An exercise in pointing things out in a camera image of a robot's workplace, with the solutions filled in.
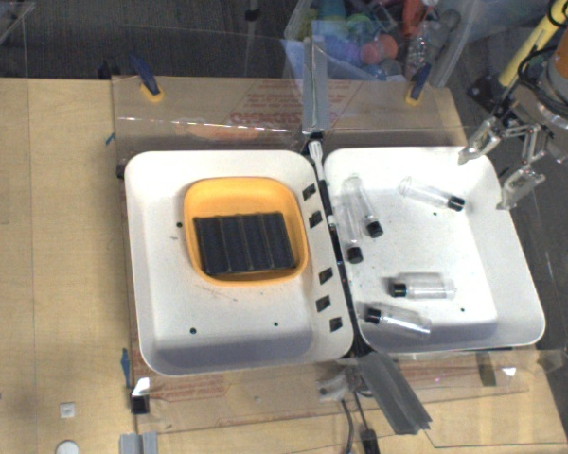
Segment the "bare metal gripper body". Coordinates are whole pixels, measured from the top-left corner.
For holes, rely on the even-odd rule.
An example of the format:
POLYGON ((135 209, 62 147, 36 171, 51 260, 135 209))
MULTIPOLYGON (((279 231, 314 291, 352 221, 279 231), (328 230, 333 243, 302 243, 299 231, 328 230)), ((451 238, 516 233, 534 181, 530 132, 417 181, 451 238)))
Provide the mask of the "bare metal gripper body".
POLYGON ((568 119, 539 101, 515 101, 502 118, 504 138, 523 141, 522 162, 535 163, 546 155, 568 162, 568 119))

